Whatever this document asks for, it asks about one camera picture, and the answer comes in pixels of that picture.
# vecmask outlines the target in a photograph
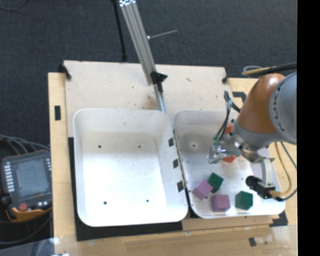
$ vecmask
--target button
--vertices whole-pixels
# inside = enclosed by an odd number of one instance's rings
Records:
[[[20,205],[19,205],[19,210],[20,210],[21,212],[25,212],[27,209],[28,209],[28,205],[27,205],[25,202],[20,203]]]

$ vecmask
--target device screen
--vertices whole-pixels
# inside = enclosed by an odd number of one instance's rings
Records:
[[[21,197],[40,194],[49,190],[45,165],[42,159],[17,162],[16,176]]]

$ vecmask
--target metal pole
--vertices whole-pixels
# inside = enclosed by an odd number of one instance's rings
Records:
[[[154,58],[148,42],[138,6],[135,0],[119,1],[126,25],[129,29],[134,48],[142,65],[142,69],[149,85],[153,85],[155,96],[162,112],[167,114],[167,107],[163,92],[159,91],[158,84],[154,85],[151,74],[157,72]]]

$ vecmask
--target purple block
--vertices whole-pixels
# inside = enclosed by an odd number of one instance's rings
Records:
[[[216,194],[212,199],[212,209],[214,212],[226,212],[230,209],[230,200],[227,194]]]
[[[200,200],[203,200],[210,194],[213,188],[213,186],[211,186],[208,182],[206,182],[203,179],[200,181],[198,186],[196,186],[196,188],[192,191],[192,193]]]

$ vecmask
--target empty white tray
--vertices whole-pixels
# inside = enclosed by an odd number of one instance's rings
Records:
[[[77,211],[88,226],[177,222],[188,212],[173,128],[158,110],[74,115]]]
[[[230,121],[236,119],[237,115],[238,113],[234,111],[230,113],[229,126],[232,125]],[[225,118],[226,111],[181,111],[175,115],[174,127],[191,208],[199,217],[205,219],[280,214],[285,209],[285,202],[262,199],[246,185],[248,176],[262,177],[260,164],[252,164],[242,156],[237,157],[232,163],[208,162],[212,139]],[[270,157],[266,148],[261,149],[259,153],[263,157]],[[201,180],[208,181],[211,173],[222,177],[223,183],[215,194],[210,193],[207,198],[200,200],[192,191]],[[273,167],[272,178],[276,190],[280,191],[280,184]],[[235,207],[236,194],[240,191],[253,194],[253,206],[248,210]],[[229,196],[231,208],[228,211],[213,212],[211,198],[217,194]]]

